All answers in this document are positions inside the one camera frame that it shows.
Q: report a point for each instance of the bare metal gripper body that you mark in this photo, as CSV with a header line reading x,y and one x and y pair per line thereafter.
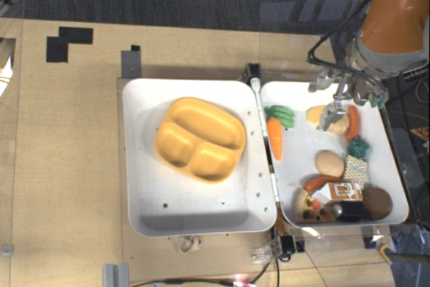
x,y
364,80

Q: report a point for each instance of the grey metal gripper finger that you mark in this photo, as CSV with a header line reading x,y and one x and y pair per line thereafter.
x,y
322,80
330,116

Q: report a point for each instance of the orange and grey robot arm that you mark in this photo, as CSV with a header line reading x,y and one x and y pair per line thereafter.
x,y
393,20

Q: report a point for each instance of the brown bread roll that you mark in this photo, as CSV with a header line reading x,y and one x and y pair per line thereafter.
x,y
341,127

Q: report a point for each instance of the pale yellow bread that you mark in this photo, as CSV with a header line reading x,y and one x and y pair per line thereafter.
x,y
314,115

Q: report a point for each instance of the orange sausage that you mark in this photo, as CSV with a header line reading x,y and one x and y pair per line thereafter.
x,y
319,182
353,122

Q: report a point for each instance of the green broccoli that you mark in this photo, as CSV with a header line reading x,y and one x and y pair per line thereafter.
x,y
357,148

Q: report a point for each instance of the white plastic tray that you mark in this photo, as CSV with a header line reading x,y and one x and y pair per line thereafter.
x,y
302,151
201,205

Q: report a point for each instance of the tan oval bread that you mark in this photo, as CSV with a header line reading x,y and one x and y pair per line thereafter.
x,y
330,163

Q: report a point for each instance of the orange carrot with green top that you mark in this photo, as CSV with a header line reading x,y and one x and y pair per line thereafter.
x,y
274,137

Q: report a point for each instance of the yellow patterned carton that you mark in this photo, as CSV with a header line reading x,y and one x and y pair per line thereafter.
x,y
355,171

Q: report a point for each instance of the thin black and white rod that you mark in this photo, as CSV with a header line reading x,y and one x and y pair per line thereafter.
x,y
261,117

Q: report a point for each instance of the orange and white carton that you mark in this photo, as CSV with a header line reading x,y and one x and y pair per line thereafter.
x,y
342,192

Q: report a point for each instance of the pizza slice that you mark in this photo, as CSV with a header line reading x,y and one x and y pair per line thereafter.
x,y
310,210

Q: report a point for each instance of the black can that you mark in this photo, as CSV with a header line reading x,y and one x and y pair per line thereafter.
x,y
351,211

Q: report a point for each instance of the dark brown biscuit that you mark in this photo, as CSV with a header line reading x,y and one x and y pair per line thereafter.
x,y
378,203

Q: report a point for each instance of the yellow divided plate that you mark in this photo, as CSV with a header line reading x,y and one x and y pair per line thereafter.
x,y
198,137

